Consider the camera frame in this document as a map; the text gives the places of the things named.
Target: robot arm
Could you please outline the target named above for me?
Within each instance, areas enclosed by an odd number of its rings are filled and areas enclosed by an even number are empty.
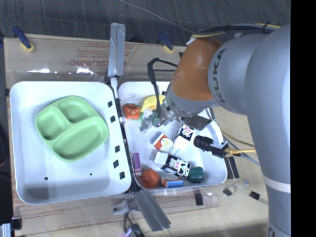
[[[247,115],[267,187],[270,236],[291,236],[290,25],[226,43],[193,41],[181,57],[159,117],[147,123],[192,121],[215,106]]]

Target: yellow banana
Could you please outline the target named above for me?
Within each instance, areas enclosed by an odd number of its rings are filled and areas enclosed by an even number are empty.
[[[163,100],[164,100],[165,96],[164,95],[159,95],[159,102],[160,104],[162,104]],[[155,95],[150,96],[148,98],[145,99],[144,103],[143,103],[143,107],[140,110],[141,112],[144,112],[145,109],[150,109],[150,110],[154,110],[157,108],[157,98]]]

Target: dark gray carpet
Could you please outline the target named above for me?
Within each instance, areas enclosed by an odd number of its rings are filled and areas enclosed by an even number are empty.
[[[11,29],[18,25],[30,34],[108,40],[110,24],[116,22],[126,25],[126,41],[137,35],[155,43],[163,31],[174,45],[185,45],[191,32],[206,27],[266,22],[282,26],[291,20],[291,0],[124,1],[157,16],[120,0],[0,0],[0,29],[7,37],[13,37]],[[0,132],[7,141],[4,77],[0,50]],[[8,161],[0,171],[9,171]]]

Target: purple marker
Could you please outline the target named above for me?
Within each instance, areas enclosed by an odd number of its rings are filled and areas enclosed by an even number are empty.
[[[135,175],[136,175],[136,177],[141,177],[142,176],[142,169],[140,167],[139,153],[133,153],[133,158],[134,158]]]

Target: copper colored cylinder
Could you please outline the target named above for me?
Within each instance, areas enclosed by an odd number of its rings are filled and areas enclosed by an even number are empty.
[[[187,47],[171,80],[174,94],[186,100],[213,99],[207,82],[207,71],[214,53],[222,44],[215,38],[200,38]]]

